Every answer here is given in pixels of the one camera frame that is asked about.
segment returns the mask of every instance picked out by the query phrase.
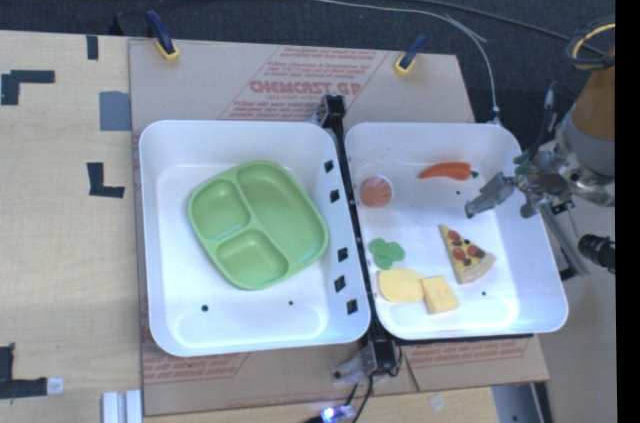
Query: pepperoni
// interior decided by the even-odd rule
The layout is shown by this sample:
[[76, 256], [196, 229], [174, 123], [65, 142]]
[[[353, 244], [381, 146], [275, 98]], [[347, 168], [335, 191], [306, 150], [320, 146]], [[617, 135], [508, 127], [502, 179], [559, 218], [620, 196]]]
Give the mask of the pepperoni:
[[451, 251], [451, 254], [458, 261], [464, 261], [466, 259], [466, 255], [465, 255], [464, 251], [460, 247], [456, 247], [455, 249], [453, 249]]

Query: orange toy sausage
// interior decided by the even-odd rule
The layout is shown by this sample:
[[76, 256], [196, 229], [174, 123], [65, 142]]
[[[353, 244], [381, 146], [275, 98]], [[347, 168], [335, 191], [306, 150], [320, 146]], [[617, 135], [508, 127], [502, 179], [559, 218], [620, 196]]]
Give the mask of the orange toy sausage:
[[444, 162], [437, 163], [423, 170], [418, 178], [435, 178], [437, 176], [446, 176], [448, 178], [464, 181], [471, 176], [471, 165], [467, 162]]

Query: yellow toy cheese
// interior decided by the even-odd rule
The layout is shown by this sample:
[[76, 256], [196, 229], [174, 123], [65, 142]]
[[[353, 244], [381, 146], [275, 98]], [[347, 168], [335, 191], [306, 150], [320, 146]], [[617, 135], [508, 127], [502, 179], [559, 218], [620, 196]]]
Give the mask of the yellow toy cheese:
[[456, 309], [460, 302], [444, 276], [437, 275], [421, 280], [422, 291], [427, 302], [427, 311], [433, 315]]
[[416, 302], [424, 297], [420, 281], [424, 276], [408, 268], [380, 270], [380, 293], [389, 302]]

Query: white tray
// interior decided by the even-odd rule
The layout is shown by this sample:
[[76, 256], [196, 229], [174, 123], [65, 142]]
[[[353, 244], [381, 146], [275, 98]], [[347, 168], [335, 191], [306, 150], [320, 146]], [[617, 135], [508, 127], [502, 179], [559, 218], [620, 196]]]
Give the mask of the white tray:
[[[222, 276], [187, 216], [194, 188], [252, 160], [277, 162], [291, 172], [330, 230], [319, 260], [257, 291]], [[150, 327], [166, 352], [195, 356], [348, 343], [366, 332], [369, 303], [335, 145], [325, 130], [309, 123], [160, 121], [141, 135], [140, 170]]]
[[[472, 219], [464, 211], [465, 202], [494, 174], [513, 174], [521, 150], [507, 130], [493, 124], [362, 123], [347, 133], [345, 143], [376, 311], [391, 334], [407, 340], [499, 336], [551, 332], [564, 324], [568, 307], [553, 252], [540, 216], [520, 217], [524, 195], [516, 190]], [[418, 179], [426, 166], [446, 161], [469, 162], [479, 175], [467, 181]], [[392, 182], [394, 196], [384, 207], [367, 207], [358, 200], [359, 186], [377, 174]], [[495, 254], [491, 270], [457, 284], [439, 224]], [[394, 267], [425, 277], [444, 275], [460, 307], [429, 315], [422, 301], [386, 301], [367, 248], [375, 238], [405, 249], [405, 259]]]

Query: cardboard box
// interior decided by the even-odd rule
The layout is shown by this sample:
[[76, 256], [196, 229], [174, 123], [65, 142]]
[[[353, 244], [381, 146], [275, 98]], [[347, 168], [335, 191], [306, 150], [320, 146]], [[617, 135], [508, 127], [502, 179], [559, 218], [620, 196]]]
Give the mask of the cardboard box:
[[[178, 43], [164, 60], [154, 41], [129, 47], [144, 408], [147, 416], [343, 400], [332, 368], [357, 343], [180, 358], [162, 351], [148, 325], [137, 143], [163, 119], [312, 120], [325, 94], [341, 94], [345, 127], [360, 122], [473, 122], [457, 60], [420, 54], [411, 71], [393, 68], [401, 52], [258, 44]], [[374, 395], [393, 395], [548, 378], [535, 336], [403, 346], [397, 377]]]

